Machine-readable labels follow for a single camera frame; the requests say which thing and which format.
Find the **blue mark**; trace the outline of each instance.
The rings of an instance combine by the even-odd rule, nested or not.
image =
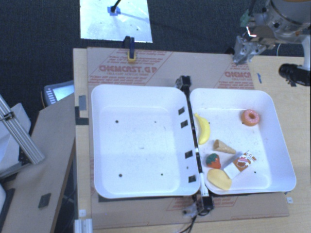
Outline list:
[[[258,76],[259,83],[261,83],[261,76],[260,76],[260,74],[257,73],[257,76]]]
[[[108,13],[109,13],[111,16],[118,16],[118,15],[121,14],[121,10],[120,10],[119,7],[116,8],[116,10],[115,10],[114,13],[111,12],[111,7],[113,7],[113,6],[107,7],[107,11],[108,11]]]

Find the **toy food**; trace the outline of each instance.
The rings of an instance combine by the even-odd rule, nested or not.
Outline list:
[[[222,167],[220,164],[219,156],[215,153],[210,154],[206,158],[205,163],[208,167],[211,167],[211,168],[221,168]]]
[[[210,169],[207,173],[207,179],[222,190],[229,190],[232,184],[232,180],[221,169]]]
[[[232,163],[224,168],[225,173],[229,178],[233,179],[235,176],[240,174],[242,171],[247,169],[251,164],[256,161],[256,158],[250,151],[245,152],[239,158],[234,160]]]
[[[242,122],[247,126],[254,126],[259,123],[259,115],[254,110],[245,110],[242,114]]]
[[[213,147],[214,147],[214,150],[219,151],[219,152],[232,153],[232,154],[236,153],[236,151],[233,148],[229,147],[224,142],[218,139],[215,140]]]
[[[199,116],[197,113],[194,114],[194,116],[198,119],[199,125],[201,128],[200,136],[199,136],[199,145],[202,145],[206,143],[210,136],[210,127],[208,121]]]

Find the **dark floor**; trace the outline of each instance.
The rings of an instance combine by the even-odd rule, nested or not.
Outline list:
[[[224,53],[243,33],[239,19],[251,0],[147,1],[153,43],[137,43],[137,49]],[[263,6],[258,0],[254,12]],[[0,94],[10,106],[21,102],[32,122],[42,109],[43,87],[72,80],[73,48],[121,47],[81,39],[79,8],[79,0],[0,0]],[[276,55],[276,49],[264,55]],[[279,55],[303,56],[303,50],[282,45]],[[64,200],[65,222],[70,206]],[[64,224],[57,232],[66,232]]]

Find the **yellow potato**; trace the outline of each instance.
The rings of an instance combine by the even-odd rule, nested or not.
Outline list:
[[[207,173],[207,179],[213,185],[219,187],[222,190],[229,190],[232,184],[232,180],[226,175],[226,173],[220,169],[210,169]]]

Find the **wooden table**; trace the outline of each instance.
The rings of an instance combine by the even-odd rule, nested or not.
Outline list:
[[[79,91],[87,90],[86,49],[74,50],[76,104]],[[302,64],[303,58],[256,56],[249,63],[254,87],[267,92],[273,99],[283,131],[285,142],[294,166],[297,185],[287,194],[293,199],[288,204],[290,216],[248,220],[195,223],[192,232],[308,232],[311,229],[311,186],[310,186],[310,88],[298,85],[291,87],[279,76],[281,64]],[[80,111],[80,117],[88,117],[88,111]],[[76,127],[76,138],[83,139],[77,144],[78,209],[85,209],[90,218],[90,166],[88,152],[88,130]],[[95,233],[175,233],[185,225],[160,225],[94,230]]]

